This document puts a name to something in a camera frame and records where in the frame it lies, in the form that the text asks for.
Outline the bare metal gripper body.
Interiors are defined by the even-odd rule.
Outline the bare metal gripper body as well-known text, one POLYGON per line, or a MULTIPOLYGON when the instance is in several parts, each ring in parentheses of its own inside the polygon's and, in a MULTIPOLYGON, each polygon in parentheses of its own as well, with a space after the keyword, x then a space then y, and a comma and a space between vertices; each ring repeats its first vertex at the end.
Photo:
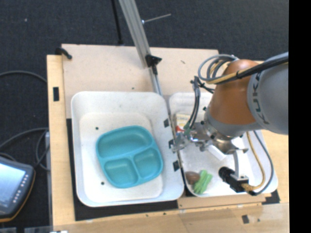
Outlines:
POLYGON ((243 151, 243 146, 233 143, 236 137, 226 136, 216 130, 212 125, 196 122, 190 131, 190 142, 194 143, 201 151, 208 146, 214 146, 223 154, 233 154, 238 150, 243 151))

